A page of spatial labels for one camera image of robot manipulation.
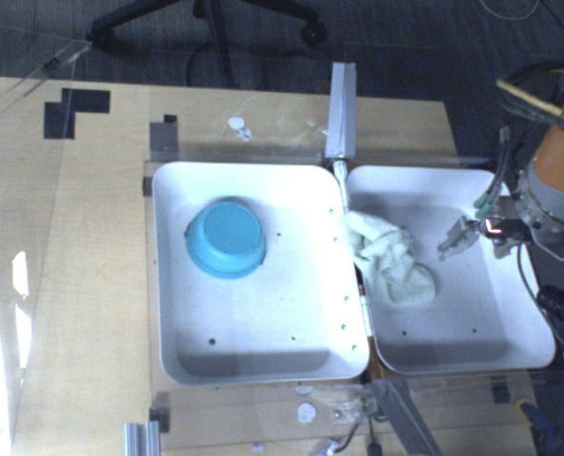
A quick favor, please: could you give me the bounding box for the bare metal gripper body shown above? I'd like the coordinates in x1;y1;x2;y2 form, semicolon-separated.
469;195;534;258

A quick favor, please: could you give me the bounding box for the white plastic tray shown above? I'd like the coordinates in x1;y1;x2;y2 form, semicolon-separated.
346;164;557;376
151;161;371;388

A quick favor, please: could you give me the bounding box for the white crumpled towel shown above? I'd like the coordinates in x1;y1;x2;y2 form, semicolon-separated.
340;209;438;310

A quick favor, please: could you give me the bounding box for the blue bowl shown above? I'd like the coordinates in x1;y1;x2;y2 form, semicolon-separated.
184;196;269;280

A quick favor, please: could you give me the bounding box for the black office chair base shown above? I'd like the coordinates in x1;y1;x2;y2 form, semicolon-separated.
85;0;329;90

